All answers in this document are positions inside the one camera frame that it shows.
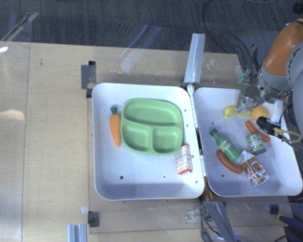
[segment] tin can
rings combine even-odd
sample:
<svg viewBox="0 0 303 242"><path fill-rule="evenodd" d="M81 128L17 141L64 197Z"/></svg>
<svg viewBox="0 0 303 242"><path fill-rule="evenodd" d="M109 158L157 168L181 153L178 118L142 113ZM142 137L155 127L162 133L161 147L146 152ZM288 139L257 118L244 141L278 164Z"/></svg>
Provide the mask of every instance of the tin can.
<svg viewBox="0 0 303 242"><path fill-rule="evenodd" d="M262 137L259 133L251 134L247 137L247 141L251 152L254 155L264 153L266 151Z"/></svg>

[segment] bottle cap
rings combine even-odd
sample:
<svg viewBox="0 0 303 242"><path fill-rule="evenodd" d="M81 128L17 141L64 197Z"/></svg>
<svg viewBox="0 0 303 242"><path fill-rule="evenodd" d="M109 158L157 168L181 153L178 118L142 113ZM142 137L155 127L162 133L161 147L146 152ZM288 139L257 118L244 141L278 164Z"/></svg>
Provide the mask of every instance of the bottle cap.
<svg viewBox="0 0 303 242"><path fill-rule="evenodd" d="M217 129L213 129L211 132L210 132L210 135L213 136L214 134L216 134L218 131Z"/></svg>

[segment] green plate compartment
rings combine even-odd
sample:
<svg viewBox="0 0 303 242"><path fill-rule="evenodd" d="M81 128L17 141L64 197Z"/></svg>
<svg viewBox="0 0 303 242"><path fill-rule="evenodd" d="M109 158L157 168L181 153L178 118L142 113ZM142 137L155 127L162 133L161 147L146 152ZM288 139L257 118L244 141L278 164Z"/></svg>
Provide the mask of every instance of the green plate compartment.
<svg viewBox="0 0 303 242"><path fill-rule="evenodd" d="M182 113L167 101L130 99L121 113L121 139L135 152L171 155L182 146Z"/></svg>

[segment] hot dog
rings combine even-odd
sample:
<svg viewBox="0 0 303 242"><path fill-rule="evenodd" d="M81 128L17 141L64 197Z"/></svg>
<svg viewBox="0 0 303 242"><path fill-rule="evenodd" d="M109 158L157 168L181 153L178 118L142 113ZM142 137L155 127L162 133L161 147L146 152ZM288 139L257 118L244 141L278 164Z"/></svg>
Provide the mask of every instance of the hot dog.
<svg viewBox="0 0 303 242"><path fill-rule="evenodd" d="M236 174L242 173L242 167L233 164L222 151L217 151L217 157L228 170L235 172Z"/></svg>
<svg viewBox="0 0 303 242"><path fill-rule="evenodd" d="M262 137L263 142L268 143L271 140L268 135L259 132L250 120L246 121L245 125L248 128L249 132L251 132L252 134L259 133Z"/></svg>

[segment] toy carrot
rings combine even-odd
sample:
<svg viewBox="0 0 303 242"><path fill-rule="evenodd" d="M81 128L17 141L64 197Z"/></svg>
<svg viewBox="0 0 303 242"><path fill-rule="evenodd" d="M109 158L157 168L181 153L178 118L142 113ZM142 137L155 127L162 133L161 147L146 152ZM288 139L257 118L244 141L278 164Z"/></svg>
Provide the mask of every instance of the toy carrot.
<svg viewBox="0 0 303 242"><path fill-rule="evenodd" d="M110 117L110 129L115 141L115 145L118 148L120 146L120 116L117 115L118 109L116 107L110 108L112 116Z"/></svg>

